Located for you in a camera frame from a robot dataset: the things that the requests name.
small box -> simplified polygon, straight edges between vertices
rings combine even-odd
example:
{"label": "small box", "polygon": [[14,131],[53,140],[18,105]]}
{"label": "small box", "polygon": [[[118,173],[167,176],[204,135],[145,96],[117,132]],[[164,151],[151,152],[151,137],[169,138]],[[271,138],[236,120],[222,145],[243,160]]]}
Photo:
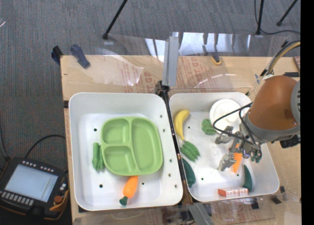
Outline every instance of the small box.
{"label": "small box", "polygon": [[249,194],[249,190],[243,187],[219,188],[218,194],[225,197],[244,196]]}

green divided tray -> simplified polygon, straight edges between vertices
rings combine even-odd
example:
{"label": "green divided tray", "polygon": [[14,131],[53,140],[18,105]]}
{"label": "green divided tray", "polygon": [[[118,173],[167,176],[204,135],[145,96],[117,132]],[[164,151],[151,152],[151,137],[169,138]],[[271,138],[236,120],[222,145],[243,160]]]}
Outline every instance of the green divided tray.
{"label": "green divided tray", "polygon": [[106,167],[117,175],[148,175],[162,166],[162,146],[157,127],[142,117],[106,121],[101,131]]}

toy banana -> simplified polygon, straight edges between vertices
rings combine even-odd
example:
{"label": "toy banana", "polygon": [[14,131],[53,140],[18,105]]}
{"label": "toy banana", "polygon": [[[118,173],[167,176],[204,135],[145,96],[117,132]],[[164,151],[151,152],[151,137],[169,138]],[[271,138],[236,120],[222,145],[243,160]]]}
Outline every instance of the toy banana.
{"label": "toy banana", "polygon": [[190,114],[189,110],[181,110],[179,113],[177,113],[174,121],[174,126],[175,126],[175,132],[177,135],[181,137],[181,139],[184,141],[184,136],[183,136],[183,123]]}

